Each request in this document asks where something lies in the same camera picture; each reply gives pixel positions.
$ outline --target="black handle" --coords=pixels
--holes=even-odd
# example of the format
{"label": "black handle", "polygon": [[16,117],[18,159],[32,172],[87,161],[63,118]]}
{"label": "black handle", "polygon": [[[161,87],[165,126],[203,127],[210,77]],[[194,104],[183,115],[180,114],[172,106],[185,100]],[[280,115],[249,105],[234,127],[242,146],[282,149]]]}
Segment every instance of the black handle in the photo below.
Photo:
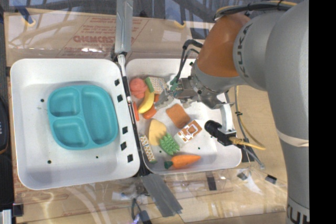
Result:
{"label": "black handle", "polygon": [[122,77],[122,83],[124,84],[124,88],[125,88],[125,93],[126,93],[126,96],[131,96],[131,91],[130,91],[130,88],[128,86],[128,80],[127,80],[127,77],[126,76],[123,76]]}
{"label": "black handle", "polygon": [[9,123],[5,104],[0,99],[0,154],[4,153],[8,146]]}

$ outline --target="black cable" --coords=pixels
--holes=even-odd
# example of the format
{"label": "black cable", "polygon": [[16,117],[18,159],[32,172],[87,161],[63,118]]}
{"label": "black cable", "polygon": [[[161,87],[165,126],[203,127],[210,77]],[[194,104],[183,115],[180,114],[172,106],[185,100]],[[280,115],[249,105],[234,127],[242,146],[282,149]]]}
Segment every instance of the black cable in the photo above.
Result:
{"label": "black cable", "polygon": [[4,22],[4,9],[2,8],[2,6],[0,5],[0,22],[3,23]]}
{"label": "black cable", "polygon": [[178,75],[179,75],[179,78],[180,78],[182,69],[183,69],[183,67],[184,67],[184,65],[185,65],[185,62],[186,62],[187,59],[188,59],[188,56],[189,56],[189,54],[190,54],[190,51],[193,51],[193,52],[199,54],[199,51],[197,51],[197,50],[195,50],[195,49],[189,49],[189,50],[187,51],[187,54],[185,55],[185,57],[184,57],[184,59],[183,59],[183,62],[182,62],[182,65],[181,65],[181,70],[179,71],[180,74],[178,74]]}
{"label": "black cable", "polygon": [[200,42],[197,42],[196,40],[194,39],[188,39],[184,44],[183,44],[183,51],[182,51],[182,55],[181,55],[181,61],[180,61],[180,67],[178,69],[178,73],[176,75],[176,81],[178,81],[180,79],[180,75],[181,75],[181,72],[182,72],[182,69],[183,69],[183,66],[184,66],[184,63],[185,63],[185,60],[184,60],[184,54],[188,48],[189,45],[194,45],[195,47],[197,48],[202,48],[203,44],[200,43]]}
{"label": "black cable", "polygon": [[137,199],[136,198],[133,198],[132,200],[132,206],[131,206],[131,215],[132,215],[132,219],[134,220],[135,219],[135,214],[134,214],[134,208],[135,206],[137,206],[138,210],[139,210],[139,213],[141,212],[141,208],[139,206],[139,204],[137,203]]}
{"label": "black cable", "polygon": [[[241,130],[241,133],[243,134],[243,137],[244,137],[244,142],[247,142],[249,143],[249,139],[247,137],[247,135],[245,134],[245,131],[244,131],[244,127],[240,121],[240,116],[242,116],[242,113],[239,111],[238,109],[238,94],[237,94],[237,86],[235,86],[235,99],[236,99],[236,102],[235,102],[235,107],[236,107],[236,115],[237,115],[237,120],[238,120],[238,125],[239,125],[239,128]],[[254,150],[251,148],[251,147],[246,147],[246,146],[243,146],[242,149],[247,152],[250,156],[252,156],[256,161],[257,163],[260,165],[260,168],[264,168],[265,166],[263,165],[263,163],[261,162],[261,160],[257,157],[257,155],[255,154]]]}
{"label": "black cable", "polygon": [[292,5],[282,3],[284,0],[280,0],[279,2],[271,2],[271,1],[262,1],[258,3],[248,3],[244,6],[234,6],[224,8],[215,14],[214,19],[217,19],[224,15],[230,15],[234,13],[244,12],[244,11],[268,11],[268,10],[279,10],[279,11],[287,11],[289,10]]}

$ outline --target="black wire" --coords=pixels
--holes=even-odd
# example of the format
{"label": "black wire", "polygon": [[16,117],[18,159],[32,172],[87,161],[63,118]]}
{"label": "black wire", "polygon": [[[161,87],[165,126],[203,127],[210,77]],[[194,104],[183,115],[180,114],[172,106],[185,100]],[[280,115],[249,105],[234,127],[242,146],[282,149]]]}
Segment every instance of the black wire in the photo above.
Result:
{"label": "black wire", "polygon": [[138,210],[139,210],[139,213],[141,212],[141,208],[139,206],[139,204],[137,203],[137,199],[136,198],[133,198],[132,200],[132,207],[131,207],[131,215],[132,215],[132,219],[134,220],[135,219],[135,214],[134,214],[134,208],[135,208],[135,205],[137,206]]}
{"label": "black wire", "polygon": [[184,54],[185,54],[185,51],[187,50],[188,46],[189,45],[194,45],[195,47],[197,48],[202,48],[203,44],[200,43],[200,42],[197,42],[196,40],[194,39],[188,39],[184,44],[183,44],[183,51],[182,51],[182,55],[181,55],[181,61],[180,61],[180,67],[178,69],[178,73],[176,75],[176,81],[178,81],[180,79],[180,75],[181,75],[181,72],[182,72],[182,69],[183,69],[183,66],[185,64],[185,61],[184,61]]}
{"label": "black wire", "polygon": [[189,50],[187,51],[187,54],[185,55],[185,57],[184,57],[184,59],[183,59],[183,63],[182,63],[181,71],[182,71],[182,69],[183,69],[183,67],[184,67],[184,65],[185,65],[185,62],[186,62],[187,59],[188,59],[188,56],[189,56],[189,52],[190,52],[190,51],[194,51],[195,53],[199,54],[199,51],[197,51],[197,50],[195,50],[195,49],[189,49]]}
{"label": "black wire", "polygon": [[291,6],[288,5],[281,5],[281,2],[283,0],[280,0],[277,4],[275,3],[256,3],[256,4],[247,4],[245,6],[237,6],[233,7],[227,10],[223,10],[219,13],[216,13],[215,18],[218,18],[219,16],[224,16],[224,15],[230,15],[234,13],[239,13],[239,12],[244,12],[244,11],[253,11],[253,10],[259,10],[259,11],[268,11],[268,10],[279,10],[279,11],[286,11],[291,8]]}
{"label": "black wire", "polygon": [[[237,115],[237,120],[238,120],[238,124],[239,124],[239,128],[241,130],[241,133],[243,134],[244,136],[244,142],[247,142],[249,143],[249,139],[248,137],[246,136],[245,134],[245,131],[244,131],[244,128],[243,128],[243,125],[240,121],[240,116],[242,115],[242,113],[238,110],[238,94],[237,94],[237,86],[235,86],[235,99],[236,99],[236,102],[235,102],[235,107],[236,107],[236,115]],[[257,163],[260,165],[260,166],[264,166],[261,162],[261,160],[257,157],[257,155],[255,154],[253,148],[251,147],[247,147],[246,145],[244,145],[244,147],[242,147],[242,149],[247,152],[250,156],[252,156],[256,161]]]}
{"label": "black wire", "polygon": [[2,8],[1,4],[0,4],[0,19],[4,19],[4,9]]}

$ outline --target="toy food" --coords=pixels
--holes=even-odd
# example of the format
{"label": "toy food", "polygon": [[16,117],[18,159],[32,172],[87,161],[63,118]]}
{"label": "toy food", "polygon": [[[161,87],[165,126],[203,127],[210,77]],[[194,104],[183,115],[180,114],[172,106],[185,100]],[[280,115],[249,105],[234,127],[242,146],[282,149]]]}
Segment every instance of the toy food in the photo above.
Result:
{"label": "toy food", "polygon": [[183,107],[179,104],[175,104],[171,108],[166,109],[166,113],[179,129],[182,129],[190,122],[189,115],[185,113]]}
{"label": "toy food", "polygon": [[152,146],[158,146],[160,139],[166,134],[167,127],[162,122],[152,119],[149,125],[148,139]]}
{"label": "toy food", "polygon": [[173,166],[176,169],[180,169],[184,166],[197,162],[200,158],[201,156],[199,155],[175,155],[172,157],[170,162],[164,162],[164,168],[169,169],[169,167]]}
{"label": "toy food", "polygon": [[202,127],[195,121],[191,121],[184,126],[177,134],[174,135],[176,143],[183,147],[186,143],[191,141],[200,131]]}
{"label": "toy food", "polygon": [[161,94],[164,89],[167,88],[167,84],[164,78],[160,77],[147,77],[145,78],[145,83],[147,84],[150,92]]}
{"label": "toy food", "polygon": [[155,159],[153,151],[152,151],[152,147],[149,144],[148,138],[145,135],[141,135],[140,136],[140,142],[141,145],[146,153],[146,156],[148,158],[148,161],[150,163],[157,163],[158,161]]}
{"label": "toy food", "polygon": [[156,93],[156,94],[154,95],[154,103],[155,103],[155,102],[158,102],[159,99],[160,99],[160,95],[159,95],[158,93]]}
{"label": "toy food", "polygon": [[152,107],[146,111],[145,113],[142,114],[143,118],[146,120],[149,120],[152,116],[154,116],[156,114],[156,109],[154,104],[152,105]]}
{"label": "toy food", "polygon": [[180,147],[169,133],[166,133],[166,135],[160,139],[160,148],[172,156],[180,150]]}
{"label": "toy food", "polygon": [[136,98],[144,98],[145,90],[148,88],[147,84],[140,78],[134,78],[130,81],[131,94]]}
{"label": "toy food", "polygon": [[137,104],[133,101],[133,109],[134,109],[134,116],[135,116],[135,120],[139,121],[139,113],[138,113],[138,107]]}
{"label": "toy food", "polygon": [[142,103],[138,107],[139,114],[145,113],[152,107],[154,103],[154,95],[155,95],[154,92],[149,92],[148,88],[145,90],[145,97],[142,100]]}

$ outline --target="teal divided plate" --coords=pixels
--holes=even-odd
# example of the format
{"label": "teal divided plate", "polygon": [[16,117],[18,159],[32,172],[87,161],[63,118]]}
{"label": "teal divided plate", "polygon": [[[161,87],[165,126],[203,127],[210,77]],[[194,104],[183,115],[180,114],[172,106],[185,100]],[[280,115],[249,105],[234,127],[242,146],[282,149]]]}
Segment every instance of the teal divided plate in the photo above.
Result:
{"label": "teal divided plate", "polygon": [[48,117],[55,141],[69,150],[88,150],[111,143],[118,119],[111,97],[94,85],[58,88],[48,98]]}

